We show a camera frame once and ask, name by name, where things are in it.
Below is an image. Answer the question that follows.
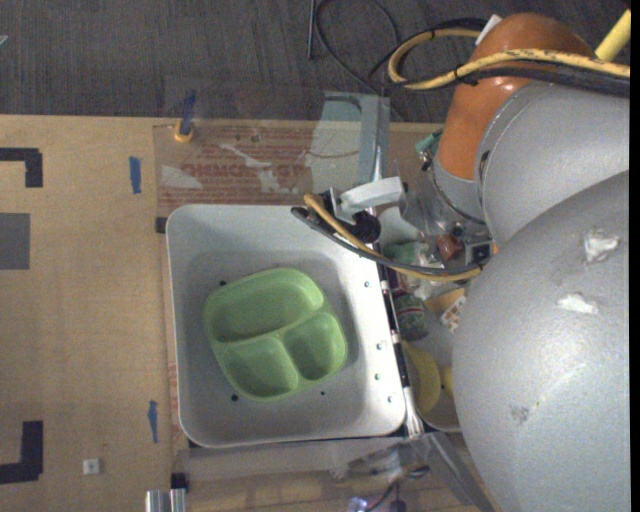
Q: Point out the green divided plate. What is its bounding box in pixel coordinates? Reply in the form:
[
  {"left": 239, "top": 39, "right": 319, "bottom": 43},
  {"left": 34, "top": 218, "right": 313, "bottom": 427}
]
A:
[{"left": 201, "top": 267, "right": 350, "bottom": 403}]

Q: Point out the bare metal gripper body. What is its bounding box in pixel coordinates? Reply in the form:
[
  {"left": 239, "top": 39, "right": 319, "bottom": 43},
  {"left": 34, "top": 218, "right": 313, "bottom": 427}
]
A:
[{"left": 415, "top": 192, "right": 497, "bottom": 267}]

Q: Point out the green patterned can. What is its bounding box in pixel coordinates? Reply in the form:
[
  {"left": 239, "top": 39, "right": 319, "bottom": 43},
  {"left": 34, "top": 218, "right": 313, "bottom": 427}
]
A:
[{"left": 393, "top": 293, "right": 430, "bottom": 342}]

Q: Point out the black cylinder on white bracket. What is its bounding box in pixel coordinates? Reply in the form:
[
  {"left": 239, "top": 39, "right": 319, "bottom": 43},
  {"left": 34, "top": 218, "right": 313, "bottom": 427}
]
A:
[{"left": 323, "top": 176, "right": 407, "bottom": 245}]

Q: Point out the thin black and white rod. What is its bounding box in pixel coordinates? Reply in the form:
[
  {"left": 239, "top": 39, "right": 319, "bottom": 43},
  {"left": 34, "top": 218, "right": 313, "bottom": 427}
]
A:
[{"left": 377, "top": 264, "right": 425, "bottom": 440}]

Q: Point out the white and red packet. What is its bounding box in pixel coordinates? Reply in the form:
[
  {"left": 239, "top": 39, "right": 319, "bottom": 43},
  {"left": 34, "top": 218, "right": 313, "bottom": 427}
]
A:
[{"left": 440, "top": 298, "right": 467, "bottom": 335}]

